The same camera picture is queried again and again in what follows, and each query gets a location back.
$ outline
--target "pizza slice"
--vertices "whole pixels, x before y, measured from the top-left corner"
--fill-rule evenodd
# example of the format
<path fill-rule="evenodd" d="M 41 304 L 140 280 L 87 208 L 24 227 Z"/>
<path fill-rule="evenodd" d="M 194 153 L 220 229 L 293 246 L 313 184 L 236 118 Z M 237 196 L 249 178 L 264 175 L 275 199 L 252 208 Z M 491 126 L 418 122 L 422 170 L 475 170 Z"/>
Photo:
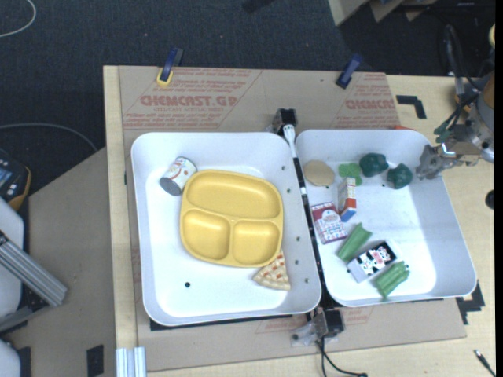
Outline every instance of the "pizza slice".
<path fill-rule="evenodd" d="M 261 268 L 253 277 L 253 280 L 264 287 L 289 291 L 291 286 L 286 272 L 283 251 L 280 251 L 270 264 Z"/>

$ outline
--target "white cable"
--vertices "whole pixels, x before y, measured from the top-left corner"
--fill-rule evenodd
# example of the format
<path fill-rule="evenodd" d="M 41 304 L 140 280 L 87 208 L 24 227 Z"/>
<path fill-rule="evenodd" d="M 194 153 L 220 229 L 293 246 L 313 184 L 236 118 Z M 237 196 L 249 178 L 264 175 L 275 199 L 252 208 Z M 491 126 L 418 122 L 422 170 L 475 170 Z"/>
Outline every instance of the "white cable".
<path fill-rule="evenodd" d="M 31 20 L 26 25 L 24 25 L 23 27 L 21 27 L 19 29 L 16 29 L 15 31 L 7 32 L 6 34 L 0 34 L 0 38 L 4 38 L 4 37 L 10 36 L 10 35 L 19 34 L 20 32 L 24 31 L 26 28 L 28 28 L 31 24 L 33 24 L 33 21 L 35 21 L 35 18 L 37 17 L 37 9 L 35 8 L 35 4 L 33 4 L 32 0 L 25 0 L 25 1 L 30 3 L 31 9 L 33 10 L 33 16 L 31 17 Z"/>

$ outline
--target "yellow divided plate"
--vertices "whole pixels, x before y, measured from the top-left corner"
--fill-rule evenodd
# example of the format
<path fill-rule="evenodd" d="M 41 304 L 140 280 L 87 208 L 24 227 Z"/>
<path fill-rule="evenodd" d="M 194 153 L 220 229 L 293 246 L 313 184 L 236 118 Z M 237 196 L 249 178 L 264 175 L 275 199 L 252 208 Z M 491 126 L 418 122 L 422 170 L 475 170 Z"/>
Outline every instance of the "yellow divided plate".
<path fill-rule="evenodd" d="M 185 185 L 180 211 L 182 243 L 194 257 L 237 267 L 274 260 L 283 236 L 283 203 L 262 178 L 202 170 Z"/>

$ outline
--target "black cable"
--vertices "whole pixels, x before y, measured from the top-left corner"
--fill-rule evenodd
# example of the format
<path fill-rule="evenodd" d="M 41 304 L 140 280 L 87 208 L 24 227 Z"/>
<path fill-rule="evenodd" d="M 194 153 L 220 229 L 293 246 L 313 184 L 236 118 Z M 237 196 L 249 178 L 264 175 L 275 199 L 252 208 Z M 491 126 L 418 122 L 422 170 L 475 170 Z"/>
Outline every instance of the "black cable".
<path fill-rule="evenodd" d="M 60 126 L 59 124 L 14 123 L 14 124 L 5 124 L 4 126 L 0 126 L 0 130 L 9 130 L 9 129 L 21 128 L 21 127 L 49 127 L 49 128 L 59 129 L 59 130 L 63 130 L 63 131 L 68 131 L 69 133 L 75 134 L 76 136 L 82 138 L 93 149 L 93 151 L 97 152 L 96 145 L 94 145 L 93 142 L 89 138 L 87 138 L 85 135 L 81 134 L 79 131 L 71 129 L 70 127 Z"/>
<path fill-rule="evenodd" d="M 433 4 L 430 4 L 430 5 L 404 5 L 404 6 L 401 6 L 401 7 L 398 7 L 397 9 L 395 9 L 395 12 L 397 12 L 397 13 L 408 13 L 408 12 L 414 13 L 417 10 L 419 10 L 420 12 L 423 13 L 423 15 L 429 14 L 439 21 L 439 23 L 442 26 L 440 28 L 439 35 L 438 35 L 439 40 L 437 40 L 437 54 L 439 56 L 440 65 L 444 68 L 445 67 L 445 60 L 444 60 L 445 57 L 443 57 L 443 55 L 442 55 L 444 49 L 442 49 L 442 53 L 441 53 L 440 46 L 444 47 L 444 45 L 445 45 L 446 37 L 444 34 L 446 31 L 446 27 L 449 26 L 453 29 L 453 26 L 451 25 L 452 21 L 446 15 L 452 16 L 455 14 L 456 16 L 469 16 L 469 18 L 471 20 L 474 20 L 475 23 L 477 24 L 479 22 L 479 20 L 478 20 L 479 16 L 481 14 L 485 13 L 486 11 L 488 13 L 492 14 L 494 12 L 495 6 L 496 6 L 495 4 L 473 4 L 473 3 L 445 5 L 445 6 L 436 5 L 436 4 L 435 5 L 433 5 Z M 477 13 L 475 11 L 475 9 L 481 9 L 481 10 L 479 11 L 479 13 Z M 461 47 L 461 44 L 459 44 L 459 43 L 456 43 L 456 44 L 457 44 L 457 49 L 459 49 Z M 464 67 L 464 71 L 463 71 L 464 75 L 468 75 L 468 72 L 466 71 L 465 62 L 463 63 L 463 67 Z"/>
<path fill-rule="evenodd" d="M 481 65 L 480 65 L 480 70 L 479 70 L 479 74 L 477 75 L 479 78 L 482 77 L 484 75 L 484 69 L 489 66 L 490 69 L 488 72 L 491 72 L 494 70 L 494 68 L 496 67 L 496 63 L 495 63 L 495 60 L 493 59 L 485 59 Z"/>
<path fill-rule="evenodd" d="M 477 90 L 480 86 L 470 77 L 464 62 L 463 49 L 457 37 L 457 32 L 451 24 L 447 24 L 444 29 L 444 42 L 446 43 L 447 59 L 454 75 L 458 78 L 465 77 Z"/>
<path fill-rule="evenodd" d="M 346 370 L 343 370 L 341 368 L 338 368 L 335 363 L 330 359 L 329 355 L 325 352 L 325 339 L 321 338 L 320 341 L 317 342 L 318 348 L 320 349 L 321 352 L 321 371 L 323 372 L 323 376 L 326 377 L 326 371 L 325 371 L 325 359 L 330 363 L 330 365 L 335 368 L 339 373 L 343 373 L 345 375 L 354 375 L 356 377 L 368 377 L 367 373 L 355 373 L 355 372 L 348 372 Z"/>
<path fill-rule="evenodd" d="M 463 101 L 459 101 L 456 104 L 456 110 L 452 113 L 452 115 L 449 116 L 447 119 L 447 122 L 450 122 L 450 120 L 453 120 L 452 124 L 449 126 L 449 130 L 452 131 L 454 126 L 456 126 L 457 121 L 459 120 L 461 113 L 463 112 L 463 108 L 469 104 L 471 104 L 477 97 L 479 96 L 478 93 L 474 93 L 470 97 L 467 97 Z"/>

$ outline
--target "dark carpet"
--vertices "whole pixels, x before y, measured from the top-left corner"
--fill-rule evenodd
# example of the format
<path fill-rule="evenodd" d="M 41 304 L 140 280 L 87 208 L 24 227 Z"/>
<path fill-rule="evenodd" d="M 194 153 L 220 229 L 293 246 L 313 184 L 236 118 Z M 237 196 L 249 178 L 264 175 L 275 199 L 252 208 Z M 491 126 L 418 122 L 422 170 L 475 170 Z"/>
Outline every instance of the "dark carpet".
<path fill-rule="evenodd" d="M 32 0 L 26 30 L 0 38 L 0 148 L 33 173 L 31 192 L 105 146 L 102 67 L 359 70 L 447 75 L 442 30 L 452 24 L 472 76 L 489 53 L 495 0 L 439 0 L 409 22 L 397 9 L 376 23 L 368 5 L 336 27 L 328 0 Z M 26 24 L 25 0 L 0 0 L 0 35 Z"/>

